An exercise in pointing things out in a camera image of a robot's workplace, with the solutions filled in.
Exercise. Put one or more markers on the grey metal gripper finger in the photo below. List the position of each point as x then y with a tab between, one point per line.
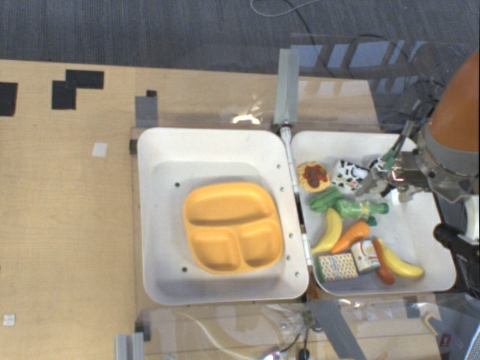
369	181
386	191

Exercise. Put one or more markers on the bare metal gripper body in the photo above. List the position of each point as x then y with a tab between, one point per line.
410	174

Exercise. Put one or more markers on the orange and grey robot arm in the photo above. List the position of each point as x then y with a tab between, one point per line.
457	99

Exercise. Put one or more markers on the black and white cow-print carton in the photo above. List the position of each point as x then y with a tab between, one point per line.
347	176

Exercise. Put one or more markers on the green plastic bottle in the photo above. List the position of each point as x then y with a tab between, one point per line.
356	208

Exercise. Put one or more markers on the green toy pea pods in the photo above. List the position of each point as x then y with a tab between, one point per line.
322	200

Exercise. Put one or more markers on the white plastic tray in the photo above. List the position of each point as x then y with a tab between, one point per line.
416	234
168	216

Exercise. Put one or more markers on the toy spaghetti with meatballs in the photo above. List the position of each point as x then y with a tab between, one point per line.
313	176

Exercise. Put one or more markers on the orange carrot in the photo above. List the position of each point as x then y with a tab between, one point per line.
352	236

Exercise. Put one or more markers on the yellow banana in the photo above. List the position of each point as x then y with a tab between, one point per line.
332	231
401	266

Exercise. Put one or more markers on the white and red small can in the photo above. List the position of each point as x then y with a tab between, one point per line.
365	257

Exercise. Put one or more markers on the orange-red sausage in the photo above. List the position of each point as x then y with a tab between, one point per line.
383	270

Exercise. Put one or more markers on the thin black and white rod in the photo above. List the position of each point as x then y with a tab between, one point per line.
291	163

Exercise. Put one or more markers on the yellow and green packet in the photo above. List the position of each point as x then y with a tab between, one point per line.
337	267

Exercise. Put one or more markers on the orange divided plate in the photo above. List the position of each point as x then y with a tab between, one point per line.
232	227

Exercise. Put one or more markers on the black cylinder on white bracket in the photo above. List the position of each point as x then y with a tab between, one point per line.
465	249

